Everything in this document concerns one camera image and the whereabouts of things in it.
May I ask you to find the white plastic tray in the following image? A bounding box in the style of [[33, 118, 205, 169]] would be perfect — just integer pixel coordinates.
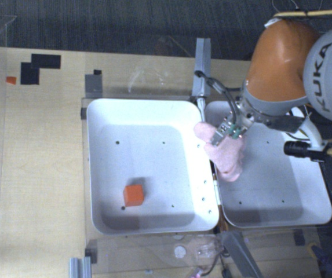
[[205, 100, 332, 229], [86, 97, 220, 236]]

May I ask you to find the black cylinder on white bracket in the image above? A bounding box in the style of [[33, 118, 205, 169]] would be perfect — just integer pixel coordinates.
[[283, 116, 328, 163]]

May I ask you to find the orange cube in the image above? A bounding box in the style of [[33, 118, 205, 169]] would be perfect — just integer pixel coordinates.
[[122, 184, 145, 208]]

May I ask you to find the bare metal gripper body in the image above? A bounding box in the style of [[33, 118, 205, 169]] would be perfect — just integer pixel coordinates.
[[215, 99, 272, 140]]

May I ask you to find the pink plush toy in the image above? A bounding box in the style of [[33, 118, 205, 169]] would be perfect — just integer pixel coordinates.
[[193, 121, 248, 183]]

